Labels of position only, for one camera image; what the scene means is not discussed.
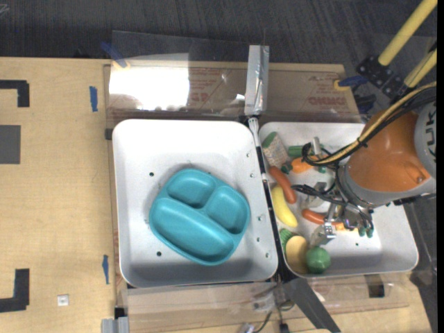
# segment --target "blue tape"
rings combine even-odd
[[[99,99],[97,98],[97,88],[94,86],[89,87],[89,100],[91,101],[92,112],[99,111],[97,108],[97,105],[99,104]]]
[[[126,64],[125,58],[120,54],[120,52],[115,49],[111,44],[106,42],[101,42],[100,47],[110,55],[110,57],[119,64],[122,68],[126,68],[128,65]]]
[[[354,87],[354,86],[366,84],[367,82],[368,82],[368,79],[366,77],[356,75],[356,76],[351,76],[349,78],[341,80],[338,83],[338,85],[341,87],[344,87],[344,86]]]
[[[110,274],[109,274],[110,266],[108,264],[108,256],[107,255],[103,256],[102,268],[103,268],[103,273],[105,274],[106,284],[109,285],[110,284]]]

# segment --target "teal plastic plate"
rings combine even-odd
[[[230,258],[249,221],[250,207],[244,196],[198,169],[172,176],[149,213],[149,225],[159,240],[206,266]]]

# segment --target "white tray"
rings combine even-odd
[[[229,121],[127,120],[112,134],[121,273],[134,287],[262,281],[277,270],[253,135]],[[177,171],[210,172],[250,205],[248,229],[231,258],[196,264],[163,244],[147,224],[155,197]]]
[[[260,129],[259,138],[262,142],[268,134],[277,132],[288,147],[306,144],[317,136],[327,150],[336,151],[356,140],[363,127],[364,125],[358,123],[270,122]],[[330,176],[320,174],[314,169],[298,175],[290,172],[289,177],[292,184],[310,186],[314,186],[317,181],[332,181]],[[302,217],[299,204],[303,202],[305,195],[298,194],[298,197],[298,202],[290,205],[290,208],[298,220],[296,232],[309,241],[310,234],[317,225]],[[313,210],[326,212],[327,207],[324,204]],[[277,223],[278,227],[285,227],[278,220]],[[378,207],[373,214],[373,223],[375,232],[372,238],[360,237],[357,231],[338,231],[336,239],[323,246],[332,258],[332,265],[322,275],[296,274],[305,277],[334,277],[413,269],[418,263],[418,249],[404,208],[393,204]]]

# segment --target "wooden table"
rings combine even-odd
[[[114,316],[103,97],[103,67],[109,63],[0,58],[0,79],[31,86],[29,108],[17,107],[15,90],[0,89],[0,124],[20,125],[22,134],[20,164],[0,164],[0,298],[12,296],[15,269],[30,270],[29,306],[1,313],[0,332],[100,332],[101,320]],[[97,112],[89,87],[97,89]],[[418,290],[407,284],[408,307],[339,314],[334,320],[344,332],[430,332]],[[58,306],[58,296],[65,294],[69,305]],[[289,325],[294,332],[313,328],[306,318]],[[263,332],[276,327],[270,323]]]

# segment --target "dark floor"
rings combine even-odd
[[[384,49],[420,1],[0,0],[0,56],[102,58],[107,55],[101,42],[111,42],[113,31],[130,31],[249,44],[265,41],[273,62],[341,63],[353,74],[366,56]],[[436,37],[435,10],[392,68],[406,76]],[[424,82],[435,78],[433,70]],[[435,248],[436,201],[419,208],[427,213],[434,208],[426,232],[429,238],[434,233]],[[436,312],[434,302],[427,306]]]

